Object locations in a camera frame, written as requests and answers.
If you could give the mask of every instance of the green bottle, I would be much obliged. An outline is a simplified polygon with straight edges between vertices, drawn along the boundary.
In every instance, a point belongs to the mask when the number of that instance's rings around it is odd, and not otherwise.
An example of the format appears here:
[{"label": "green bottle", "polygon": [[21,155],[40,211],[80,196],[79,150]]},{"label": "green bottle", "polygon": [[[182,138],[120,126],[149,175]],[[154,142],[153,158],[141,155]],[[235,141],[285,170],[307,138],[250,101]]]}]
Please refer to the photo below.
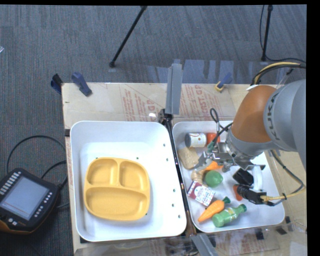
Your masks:
[{"label": "green bottle", "polygon": [[225,224],[234,221],[238,218],[240,213],[247,211],[247,207],[244,204],[240,204],[238,207],[228,207],[223,211],[216,213],[212,217],[213,224],[217,227],[223,227]]}]

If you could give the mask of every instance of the green ball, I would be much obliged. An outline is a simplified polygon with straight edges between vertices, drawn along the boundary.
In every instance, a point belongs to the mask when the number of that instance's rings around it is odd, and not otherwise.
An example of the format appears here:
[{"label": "green ball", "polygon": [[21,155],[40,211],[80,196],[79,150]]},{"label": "green ball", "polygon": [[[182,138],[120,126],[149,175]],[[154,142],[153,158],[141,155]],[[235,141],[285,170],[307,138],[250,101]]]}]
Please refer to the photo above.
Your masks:
[{"label": "green ball", "polygon": [[215,188],[223,180],[224,178],[222,177],[222,175],[216,170],[210,170],[204,176],[205,183],[207,183],[207,185],[211,188]]}]

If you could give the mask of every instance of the black pole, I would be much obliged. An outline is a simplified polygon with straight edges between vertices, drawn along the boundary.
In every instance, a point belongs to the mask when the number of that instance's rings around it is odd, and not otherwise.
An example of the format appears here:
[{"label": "black pole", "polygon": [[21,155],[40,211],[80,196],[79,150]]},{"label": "black pole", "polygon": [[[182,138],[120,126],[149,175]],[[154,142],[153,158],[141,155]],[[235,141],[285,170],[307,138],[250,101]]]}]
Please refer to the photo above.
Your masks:
[{"label": "black pole", "polygon": [[144,11],[145,11],[146,9],[147,9],[147,5],[142,5],[142,6],[141,6],[141,10],[140,10],[138,16],[135,18],[135,20],[134,20],[134,22],[133,22],[133,24],[132,24],[129,32],[126,34],[126,36],[125,36],[122,44],[120,45],[118,51],[116,52],[115,56],[113,57],[113,60],[109,63],[109,66],[110,66],[111,68],[114,68],[114,67],[116,66],[116,65],[115,65],[115,62],[116,62],[119,54],[121,53],[122,48],[125,46],[125,44],[126,44],[127,40],[129,39],[132,31],[134,30],[135,26],[137,25],[137,23],[138,23],[141,15],[144,13]]},{"label": "black pole", "polygon": [[264,43],[263,43],[263,52],[261,60],[266,60],[266,50],[267,50],[267,41],[268,41],[268,33],[269,33],[269,25],[270,25],[270,18],[271,18],[271,12],[273,10],[272,4],[268,5],[268,16],[266,18],[266,26],[265,26],[265,34],[264,34]]}]

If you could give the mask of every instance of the gray carpet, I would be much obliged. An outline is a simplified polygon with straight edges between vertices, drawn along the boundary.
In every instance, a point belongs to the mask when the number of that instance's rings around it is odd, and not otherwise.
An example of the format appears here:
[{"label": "gray carpet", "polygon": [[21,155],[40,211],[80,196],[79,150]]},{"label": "gray carpet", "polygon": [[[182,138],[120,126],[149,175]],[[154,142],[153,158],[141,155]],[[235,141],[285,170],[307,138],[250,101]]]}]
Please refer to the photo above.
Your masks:
[{"label": "gray carpet", "polygon": [[[0,177],[11,150],[24,138],[46,135],[64,141],[61,95],[51,88],[54,74],[66,83],[75,71],[87,82],[166,83],[168,68],[181,63],[186,84],[215,84],[228,72],[233,84],[250,84],[272,60],[306,61],[306,4],[273,5],[267,59],[261,60],[267,7],[148,6],[111,68],[140,6],[1,4]],[[277,84],[287,71],[271,71],[261,83]],[[305,69],[295,69],[287,82],[305,78]],[[33,138],[17,147],[8,170],[21,167],[40,176],[64,159],[58,143]],[[66,171],[61,164],[45,178],[58,183]],[[66,185],[59,204],[68,200]],[[31,235],[0,232],[0,255],[72,254],[68,207],[55,210]]]}]

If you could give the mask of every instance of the white can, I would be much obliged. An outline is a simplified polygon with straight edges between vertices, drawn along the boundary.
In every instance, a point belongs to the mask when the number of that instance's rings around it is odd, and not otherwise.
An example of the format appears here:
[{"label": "white can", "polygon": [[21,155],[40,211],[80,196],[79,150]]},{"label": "white can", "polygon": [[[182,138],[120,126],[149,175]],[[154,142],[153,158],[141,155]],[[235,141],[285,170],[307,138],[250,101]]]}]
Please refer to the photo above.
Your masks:
[{"label": "white can", "polygon": [[202,132],[190,132],[184,137],[187,148],[203,148],[207,144],[207,136]]}]

